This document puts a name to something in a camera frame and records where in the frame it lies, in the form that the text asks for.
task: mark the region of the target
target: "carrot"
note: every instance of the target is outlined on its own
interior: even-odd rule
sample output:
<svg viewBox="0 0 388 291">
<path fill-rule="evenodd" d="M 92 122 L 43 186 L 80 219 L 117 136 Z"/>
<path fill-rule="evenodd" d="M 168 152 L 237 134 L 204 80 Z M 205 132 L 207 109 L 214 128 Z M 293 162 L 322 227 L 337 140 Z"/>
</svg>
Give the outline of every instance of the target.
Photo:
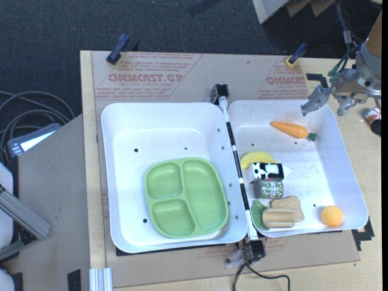
<svg viewBox="0 0 388 291">
<path fill-rule="evenodd" d="M 307 137 L 312 141 L 315 141 L 316 139 L 316 134 L 310 133 L 309 130 L 302 125 L 288 122 L 271 122 L 271 126 L 298 139 Z"/>
</svg>

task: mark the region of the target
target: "black floor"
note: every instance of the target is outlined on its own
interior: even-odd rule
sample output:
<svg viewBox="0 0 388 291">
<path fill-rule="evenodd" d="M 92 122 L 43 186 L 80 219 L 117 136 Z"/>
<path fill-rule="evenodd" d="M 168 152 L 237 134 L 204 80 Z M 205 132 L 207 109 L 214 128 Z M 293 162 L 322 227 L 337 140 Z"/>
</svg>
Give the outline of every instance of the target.
<svg viewBox="0 0 388 291">
<path fill-rule="evenodd" d="M 365 38 L 380 10 L 368 0 L 344 2 Z M 112 50 L 122 34 L 131 37 L 128 49 L 139 42 L 142 52 L 290 55 L 306 42 L 306 57 L 344 54 L 334 6 L 315 17 L 308 5 L 293 18 L 281 8 L 263 25 L 252 0 L 0 0 L 0 11 L 0 90 L 51 93 L 75 115 L 82 112 L 79 52 Z M 30 96 L 56 105 L 51 97 Z M 0 104 L 7 98 L 1 94 Z M 0 130 L 30 107 L 0 106 Z"/>
</svg>

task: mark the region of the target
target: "green plate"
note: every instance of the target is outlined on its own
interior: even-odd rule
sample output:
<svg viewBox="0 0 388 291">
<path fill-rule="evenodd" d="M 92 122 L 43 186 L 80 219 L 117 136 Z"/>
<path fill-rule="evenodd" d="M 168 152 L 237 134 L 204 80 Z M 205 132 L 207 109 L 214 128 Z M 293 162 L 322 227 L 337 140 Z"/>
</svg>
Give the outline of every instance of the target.
<svg viewBox="0 0 388 291">
<path fill-rule="evenodd" d="M 214 166 L 205 159 L 156 164 L 146 172 L 144 187 L 152 221 L 166 237 L 205 235 L 228 220 L 224 187 Z"/>
</svg>

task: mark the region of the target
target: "robotic manipulator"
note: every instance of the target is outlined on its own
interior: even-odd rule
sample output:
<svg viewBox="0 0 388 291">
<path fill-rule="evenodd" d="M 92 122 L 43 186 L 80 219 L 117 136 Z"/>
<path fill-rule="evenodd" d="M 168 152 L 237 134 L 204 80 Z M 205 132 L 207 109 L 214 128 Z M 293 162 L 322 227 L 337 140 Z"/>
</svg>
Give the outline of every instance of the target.
<svg viewBox="0 0 388 291">
<path fill-rule="evenodd" d="M 344 39 L 347 53 L 342 60 L 328 73 L 330 87 L 319 85 L 309 96 L 309 101 L 301 106 L 302 114 L 322 107 L 333 95 L 339 103 L 338 116 L 348 113 L 348 109 L 367 101 L 369 97 L 381 100 L 381 51 L 382 51 L 382 17 L 380 12 L 367 39 L 361 45 L 350 50 L 352 36 L 345 21 Z M 356 52 L 355 63 L 351 68 L 345 68 L 349 54 Z"/>
</svg>

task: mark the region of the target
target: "white tray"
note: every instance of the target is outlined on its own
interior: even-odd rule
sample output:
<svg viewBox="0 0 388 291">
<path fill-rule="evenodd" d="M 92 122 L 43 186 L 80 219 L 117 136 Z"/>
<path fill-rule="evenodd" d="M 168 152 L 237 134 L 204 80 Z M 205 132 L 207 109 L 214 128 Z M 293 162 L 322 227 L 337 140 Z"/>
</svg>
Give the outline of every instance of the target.
<svg viewBox="0 0 388 291">
<path fill-rule="evenodd" d="M 346 152 L 335 116 L 328 105 L 306 116 L 301 114 L 305 101 L 235 101 L 229 107 L 230 121 L 240 158 L 250 151 L 265 151 L 292 172 L 283 180 L 283 197 L 295 195 L 301 201 L 304 220 L 290 229 L 260 230 L 265 236 L 279 237 L 305 233 L 362 228 L 368 212 Z M 293 122 L 316 133 L 316 141 L 293 138 L 274 127 L 271 121 Z M 244 183 L 250 206 L 253 185 L 247 170 Z M 269 206 L 270 199 L 260 202 Z M 344 212 L 343 224 L 326 227 L 322 209 L 337 205 Z"/>
<path fill-rule="evenodd" d="M 115 246 L 139 253 L 180 247 L 235 243 L 247 221 L 233 152 L 222 111 L 207 102 L 116 103 L 101 115 L 110 231 Z M 193 238 L 168 238 L 153 226 L 144 175 L 156 163 L 204 158 L 217 169 L 229 202 L 229 218 L 219 231 Z"/>
</svg>

